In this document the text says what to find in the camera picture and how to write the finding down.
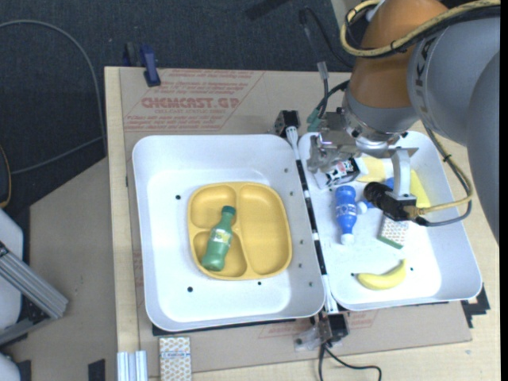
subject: yellow banana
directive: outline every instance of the yellow banana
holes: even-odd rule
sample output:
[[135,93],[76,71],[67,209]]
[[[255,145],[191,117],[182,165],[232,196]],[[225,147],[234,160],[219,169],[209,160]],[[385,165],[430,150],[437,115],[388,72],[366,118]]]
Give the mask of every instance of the yellow banana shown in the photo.
[[362,272],[356,275],[358,282],[364,287],[374,291],[383,289],[390,289],[399,285],[406,277],[406,260],[401,260],[400,264],[385,272],[384,274],[377,275],[368,272]]

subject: yellow plate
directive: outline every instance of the yellow plate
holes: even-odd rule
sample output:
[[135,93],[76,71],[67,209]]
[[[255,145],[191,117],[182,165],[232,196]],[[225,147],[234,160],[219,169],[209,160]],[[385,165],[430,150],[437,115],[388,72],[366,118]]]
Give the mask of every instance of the yellow plate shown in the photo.
[[[210,230],[220,221],[223,206],[233,206],[233,240],[222,271],[206,270],[205,255]],[[231,182],[196,190],[187,207],[190,248],[195,263],[217,279],[259,279],[277,275],[291,261],[292,247],[286,210],[279,194],[267,185]]]

